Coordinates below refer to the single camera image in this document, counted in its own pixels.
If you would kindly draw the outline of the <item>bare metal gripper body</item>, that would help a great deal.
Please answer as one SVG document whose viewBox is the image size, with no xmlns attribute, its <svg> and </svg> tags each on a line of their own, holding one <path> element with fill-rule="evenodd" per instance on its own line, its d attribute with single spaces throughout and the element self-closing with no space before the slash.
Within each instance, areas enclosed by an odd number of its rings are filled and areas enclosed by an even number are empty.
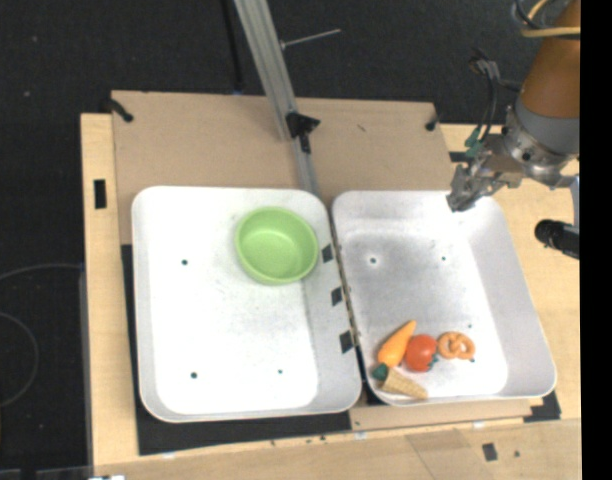
<svg viewBox="0 0 612 480">
<path fill-rule="evenodd" d="M 511 130 L 490 135 L 474 159 L 474 177 L 492 189 L 518 188 L 532 179 L 551 189 L 568 188 L 578 181 L 577 174 L 565 174 L 573 159 L 538 143 L 525 131 Z"/>
</svg>

